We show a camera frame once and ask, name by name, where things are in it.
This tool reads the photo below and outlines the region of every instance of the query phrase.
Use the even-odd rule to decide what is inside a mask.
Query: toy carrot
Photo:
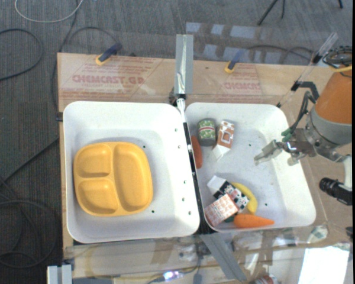
[[[252,228],[272,225],[275,222],[271,219],[263,218],[251,214],[237,214],[234,217],[234,225],[238,228]]]
[[[199,140],[195,135],[191,136],[191,143],[193,149],[193,156],[195,157],[196,167],[199,169],[202,167],[202,152]]]

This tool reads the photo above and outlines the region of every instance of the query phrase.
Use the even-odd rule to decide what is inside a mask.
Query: small carton
[[[239,189],[235,188],[230,182],[221,177],[213,176],[212,179],[209,180],[207,187],[209,187],[209,190],[216,199],[228,194],[238,207],[238,212],[242,212],[248,202],[250,202],[250,199]]]
[[[234,137],[234,124],[228,121],[221,121],[217,127],[217,142],[213,153],[217,160],[223,157],[231,149]]]
[[[198,140],[201,146],[215,145],[215,122],[213,119],[203,119],[198,122]]]
[[[238,206],[228,194],[220,197],[204,209],[205,216],[213,227],[236,214],[237,211]]]

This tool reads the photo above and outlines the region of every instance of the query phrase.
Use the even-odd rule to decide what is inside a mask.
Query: toy banana
[[[231,184],[235,188],[239,189],[246,197],[248,197],[250,201],[247,204],[247,209],[251,214],[255,214],[256,209],[258,208],[258,201],[252,191],[241,183],[231,182]]]

